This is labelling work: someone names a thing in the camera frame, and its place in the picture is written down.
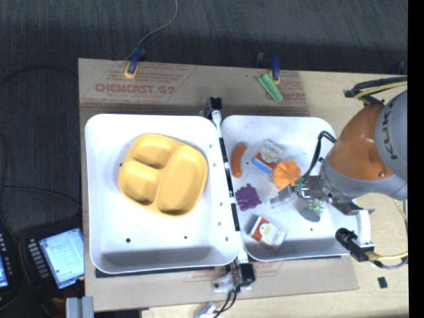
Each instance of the white wire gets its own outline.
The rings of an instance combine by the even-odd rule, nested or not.
[[[134,52],[136,51],[136,49],[146,40],[147,37],[149,37],[153,33],[156,33],[159,30],[161,30],[161,29],[169,26],[170,24],[172,24],[172,22],[175,20],[175,18],[177,17],[177,14],[178,14],[178,1],[177,0],[174,0],[174,3],[175,3],[175,12],[174,12],[174,16],[172,17],[172,19],[170,21],[168,21],[166,24],[162,25],[161,27],[158,27],[158,28],[152,30],[152,32],[149,32],[145,36],[143,36],[141,38],[141,40],[138,42],[136,48],[131,52],[131,54],[129,56],[127,56],[125,58],[125,60],[128,60],[134,54]]]

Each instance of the yellow bowl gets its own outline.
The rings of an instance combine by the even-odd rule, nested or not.
[[[181,216],[197,205],[208,173],[205,156],[196,148],[162,134],[139,136],[118,175],[121,193],[161,215]]]

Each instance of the white tray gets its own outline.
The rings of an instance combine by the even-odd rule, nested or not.
[[[348,250],[336,241],[335,233],[340,227],[357,232],[358,223],[355,216],[345,216],[327,204],[321,220],[313,223],[300,215],[305,203],[295,195],[288,203],[272,208],[270,199],[278,195],[278,189],[272,182],[271,175],[252,164],[252,159],[262,143],[269,139],[283,149],[280,160],[293,160],[300,167],[301,174],[304,174],[312,161],[321,131],[334,135],[327,122],[314,117],[233,115],[223,121],[222,132],[229,159],[239,142],[247,144],[246,152],[242,156],[242,176],[232,177],[234,191],[250,184],[256,188],[262,201],[262,204],[254,209],[238,210],[243,243],[254,259],[271,261],[349,254]],[[325,157],[333,144],[327,139],[321,142],[320,156]],[[318,162],[311,175],[318,174],[319,165]],[[248,236],[247,232],[257,216],[264,217],[287,233],[277,253]]]
[[[120,163],[135,138],[160,133],[200,150],[208,161],[205,189],[184,217],[158,215],[118,189]],[[197,116],[96,115],[85,126],[90,254],[108,274],[225,265],[237,244],[216,128]]]

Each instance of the brown sausage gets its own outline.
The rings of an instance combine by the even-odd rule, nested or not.
[[[244,154],[244,151],[246,151],[246,148],[246,144],[240,142],[236,145],[233,150],[233,154],[231,155],[231,173],[236,178],[239,178],[242,175],[241,157]]]

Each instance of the purple toy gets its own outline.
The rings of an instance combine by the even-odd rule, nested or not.
[[[250,184],[247,184],[236,192],[236,200],[242,211],[253,209],[262,203],[256,189]]]

